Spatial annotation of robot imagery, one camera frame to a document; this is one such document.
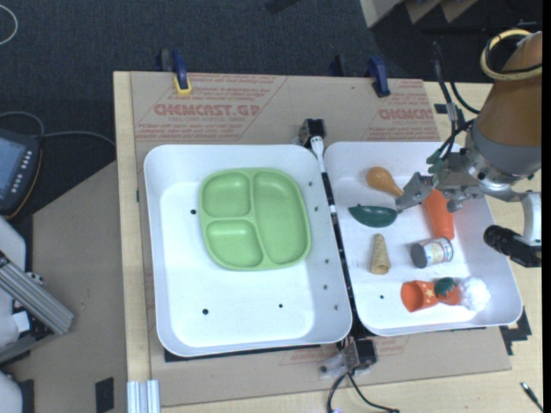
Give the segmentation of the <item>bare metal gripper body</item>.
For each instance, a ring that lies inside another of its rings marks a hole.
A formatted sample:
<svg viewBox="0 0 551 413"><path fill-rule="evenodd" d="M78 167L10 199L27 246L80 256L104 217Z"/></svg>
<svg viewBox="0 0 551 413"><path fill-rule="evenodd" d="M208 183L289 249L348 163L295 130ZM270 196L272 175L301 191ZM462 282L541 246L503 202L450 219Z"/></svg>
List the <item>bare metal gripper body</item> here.
<svg viewBox="0 0 551 413"><path fill-rule="evenodd" d="M456 203L488 195L504 202L520 202L533 191L513 186L525 175L510 174L490 163L477 149L462 147L431 163L432 185Z"/></svg>

